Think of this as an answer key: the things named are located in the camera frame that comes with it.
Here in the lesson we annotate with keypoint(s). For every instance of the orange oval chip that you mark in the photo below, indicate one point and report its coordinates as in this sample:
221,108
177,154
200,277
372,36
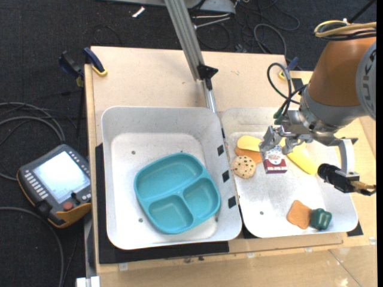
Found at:
249,155

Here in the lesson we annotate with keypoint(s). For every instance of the white plastic tray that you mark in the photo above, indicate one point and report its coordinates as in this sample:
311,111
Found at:
125,175
275,196

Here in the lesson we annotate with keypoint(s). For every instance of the black cylinder on white bracket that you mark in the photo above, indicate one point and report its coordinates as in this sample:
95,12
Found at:
338,176

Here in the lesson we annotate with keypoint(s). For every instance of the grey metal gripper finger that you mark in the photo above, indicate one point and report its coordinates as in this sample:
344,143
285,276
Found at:
268,140
291,146

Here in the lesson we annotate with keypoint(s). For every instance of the pale wood board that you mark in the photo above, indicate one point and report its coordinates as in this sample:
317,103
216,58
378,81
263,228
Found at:
143,79

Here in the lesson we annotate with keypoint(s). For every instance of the thin black and white rod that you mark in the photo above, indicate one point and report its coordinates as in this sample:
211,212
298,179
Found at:
211,100

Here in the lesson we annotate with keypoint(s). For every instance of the yellow banana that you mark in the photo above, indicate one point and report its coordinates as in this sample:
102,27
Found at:
303,160

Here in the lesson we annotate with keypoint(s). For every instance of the red and white carton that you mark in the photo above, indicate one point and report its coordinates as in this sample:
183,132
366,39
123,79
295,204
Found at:
276,164

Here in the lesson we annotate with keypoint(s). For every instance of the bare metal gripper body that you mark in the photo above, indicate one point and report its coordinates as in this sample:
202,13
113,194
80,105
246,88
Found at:
302,127

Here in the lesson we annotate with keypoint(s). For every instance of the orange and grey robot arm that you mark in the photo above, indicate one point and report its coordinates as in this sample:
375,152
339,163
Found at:
338,70

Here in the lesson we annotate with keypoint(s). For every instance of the blue divided plate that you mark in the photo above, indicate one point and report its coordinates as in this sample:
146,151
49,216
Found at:
176,193

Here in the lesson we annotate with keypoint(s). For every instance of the yellow oval chip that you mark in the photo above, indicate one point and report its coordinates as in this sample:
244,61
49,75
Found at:
248,143

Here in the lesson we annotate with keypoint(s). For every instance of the orange bread slice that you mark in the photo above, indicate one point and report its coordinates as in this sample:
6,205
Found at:
299,214

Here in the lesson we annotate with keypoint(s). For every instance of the beige chocolate chip biscuit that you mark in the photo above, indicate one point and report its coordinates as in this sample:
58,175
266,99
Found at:
243,166

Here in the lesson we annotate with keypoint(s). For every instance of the green bell pepper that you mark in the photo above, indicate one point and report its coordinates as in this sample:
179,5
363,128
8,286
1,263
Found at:
320,219

